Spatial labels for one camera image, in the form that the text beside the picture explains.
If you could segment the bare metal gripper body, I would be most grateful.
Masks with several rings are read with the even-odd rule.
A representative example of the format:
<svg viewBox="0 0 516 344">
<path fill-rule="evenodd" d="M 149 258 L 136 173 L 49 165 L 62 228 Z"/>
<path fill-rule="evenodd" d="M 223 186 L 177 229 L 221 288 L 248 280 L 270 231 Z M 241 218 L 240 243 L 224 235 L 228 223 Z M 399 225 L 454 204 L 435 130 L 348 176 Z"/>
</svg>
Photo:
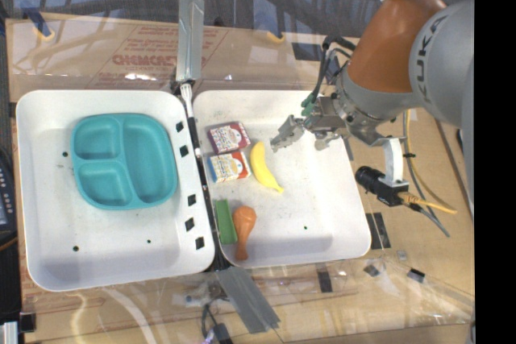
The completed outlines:
<svg viewBox="0 0 516 344">
<path fill-rule="evenodd" d="M 361 110 L 346 98 L 317 97 L 313 103 L 306 100 L 303 108 L 304 128 L 315 136 L 315 148 L 329 147 L 339 138 L 354 137 L 370 147 L 379 147 L 393 139 L 377 131 L 384 120 Z"/>
</svg>

